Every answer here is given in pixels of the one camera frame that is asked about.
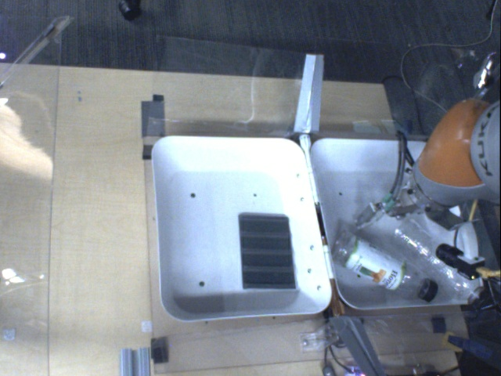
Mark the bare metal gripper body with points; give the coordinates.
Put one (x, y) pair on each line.
(413, 200)

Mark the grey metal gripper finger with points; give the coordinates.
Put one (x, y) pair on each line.
(370, 212)

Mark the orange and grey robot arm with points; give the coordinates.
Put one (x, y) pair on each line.
(450, 151)

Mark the white plastic tray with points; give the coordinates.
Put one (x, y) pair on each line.
(352, 171)
(235, 225)

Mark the clear bottle with white label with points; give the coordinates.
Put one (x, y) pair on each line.
(372, 265)

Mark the clear plastic bottle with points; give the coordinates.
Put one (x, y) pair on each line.
(426, 255)

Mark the thin black and white rod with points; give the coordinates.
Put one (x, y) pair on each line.
(313, 178)

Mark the black ribbed block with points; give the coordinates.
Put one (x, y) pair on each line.
(267, 251)

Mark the black cylinder on white bracket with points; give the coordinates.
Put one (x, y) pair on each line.
(456, 257)

